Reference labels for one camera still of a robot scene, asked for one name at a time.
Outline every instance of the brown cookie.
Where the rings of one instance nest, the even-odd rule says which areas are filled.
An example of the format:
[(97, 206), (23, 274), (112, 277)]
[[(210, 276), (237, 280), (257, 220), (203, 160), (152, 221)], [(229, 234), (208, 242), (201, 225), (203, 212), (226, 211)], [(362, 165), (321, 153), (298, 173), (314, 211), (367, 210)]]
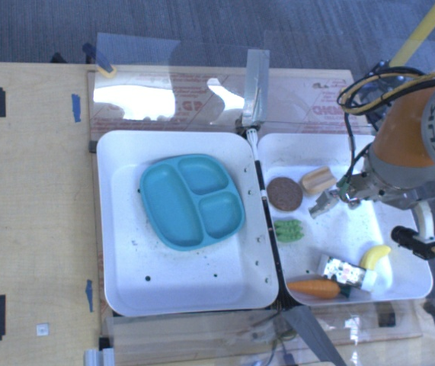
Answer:
[(273, 179), (266, 187), (266, 191), (268, 200), (276, 209), (294, 211), (302, 203), (302, 188), (290, 178)]

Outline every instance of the wooden table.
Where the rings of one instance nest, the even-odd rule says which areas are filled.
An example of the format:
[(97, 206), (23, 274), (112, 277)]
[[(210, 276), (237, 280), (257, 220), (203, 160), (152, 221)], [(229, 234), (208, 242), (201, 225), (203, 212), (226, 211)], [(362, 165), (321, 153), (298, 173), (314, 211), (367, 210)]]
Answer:
[[(86, 65), (0, 63), (6, 96), (6, 116), (0, 117), (0, 295), (6, 305), (0, 364), (81, 365), (84, 351), (98, 348), (94, 155), (88, 151), (93, 71)], [(80, 121), (73, 95), (80, 98)], [(433, 320), (418, 305), (415, 313), (420, 337), (337, 348), (344, 359), (356, 356), (362, 364), (434, 365)], [(302, 363), (314, 362), (304, 350)]]

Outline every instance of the toy carrot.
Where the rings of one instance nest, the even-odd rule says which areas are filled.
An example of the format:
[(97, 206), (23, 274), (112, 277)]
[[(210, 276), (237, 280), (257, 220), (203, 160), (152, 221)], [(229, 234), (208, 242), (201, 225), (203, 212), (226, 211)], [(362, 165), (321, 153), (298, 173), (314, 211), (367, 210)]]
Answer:
[(287, 285), (290, 290), (325, 299), (335, 298), (341, 292), (337, 282), (325, 278), (288, 282)]

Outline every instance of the blue plate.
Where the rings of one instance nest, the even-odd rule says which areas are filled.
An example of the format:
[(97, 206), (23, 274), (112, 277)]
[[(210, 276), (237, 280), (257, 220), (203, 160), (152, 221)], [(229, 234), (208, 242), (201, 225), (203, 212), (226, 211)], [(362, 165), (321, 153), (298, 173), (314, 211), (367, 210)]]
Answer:
[(179, 251), (222, 241), (245, 221), (234, 182), (208, 155), (172, 157), (149, 166), (139, 190), (156, 234)]

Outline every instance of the yellow banana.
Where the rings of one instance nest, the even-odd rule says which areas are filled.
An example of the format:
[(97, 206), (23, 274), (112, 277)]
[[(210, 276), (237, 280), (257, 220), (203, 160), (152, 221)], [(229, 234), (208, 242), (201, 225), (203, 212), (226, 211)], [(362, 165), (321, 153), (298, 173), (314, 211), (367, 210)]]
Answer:
[(392, 249), (385, 244), (371, 247), (364, 252), (364, 255), (360, 261), (360, 267), (365, 268), (366, 270), (374, 270), (378, 260), (384, 256), (387, 256), (391, 250)]

